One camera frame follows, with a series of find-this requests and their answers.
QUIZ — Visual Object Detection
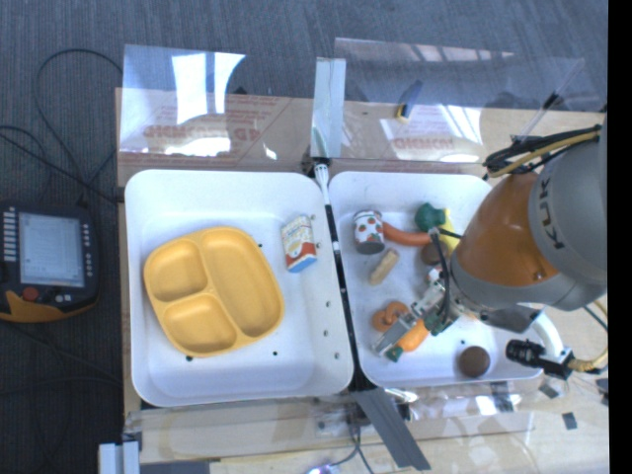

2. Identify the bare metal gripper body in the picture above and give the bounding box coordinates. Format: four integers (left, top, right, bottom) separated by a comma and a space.
410, 278, 484, 338

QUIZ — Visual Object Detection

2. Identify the orange doughnut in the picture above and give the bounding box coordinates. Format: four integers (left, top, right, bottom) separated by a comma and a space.
370, 300, 412, 335

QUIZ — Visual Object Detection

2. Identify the orange carrot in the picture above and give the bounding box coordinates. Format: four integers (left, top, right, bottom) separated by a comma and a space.
384, 318, 432, 363

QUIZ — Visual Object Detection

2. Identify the white plastic tray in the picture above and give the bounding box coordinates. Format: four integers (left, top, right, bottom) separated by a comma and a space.
327, 170, 550, 390
123, 168, 356, 408

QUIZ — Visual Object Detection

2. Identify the tan bread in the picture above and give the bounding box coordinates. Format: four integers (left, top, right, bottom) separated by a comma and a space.
368, 247, 402, 287

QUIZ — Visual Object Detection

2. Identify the orange sausage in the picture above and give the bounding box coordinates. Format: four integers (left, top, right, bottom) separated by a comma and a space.
382, 220, 435, 248

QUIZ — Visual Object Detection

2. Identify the yellow banana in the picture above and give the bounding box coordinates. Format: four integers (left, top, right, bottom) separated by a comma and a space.
435, 208, 461, 257

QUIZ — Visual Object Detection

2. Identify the brown round biscuit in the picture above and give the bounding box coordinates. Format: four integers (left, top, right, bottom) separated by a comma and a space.
457, 345, 492, 379

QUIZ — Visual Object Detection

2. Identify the green broccoli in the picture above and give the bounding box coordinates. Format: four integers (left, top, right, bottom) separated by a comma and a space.
414, 202, 446, 234

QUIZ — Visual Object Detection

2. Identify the white red blue carton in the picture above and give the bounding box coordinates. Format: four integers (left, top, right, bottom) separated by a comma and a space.
279, 213, 319, 274

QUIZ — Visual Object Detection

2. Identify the yellow divided plate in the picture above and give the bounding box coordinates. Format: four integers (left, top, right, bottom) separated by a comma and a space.
142, 225, 286, 359

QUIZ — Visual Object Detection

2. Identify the black cylinder on white bracket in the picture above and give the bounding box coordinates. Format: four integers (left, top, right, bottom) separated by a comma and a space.
505, 310, 577, 380

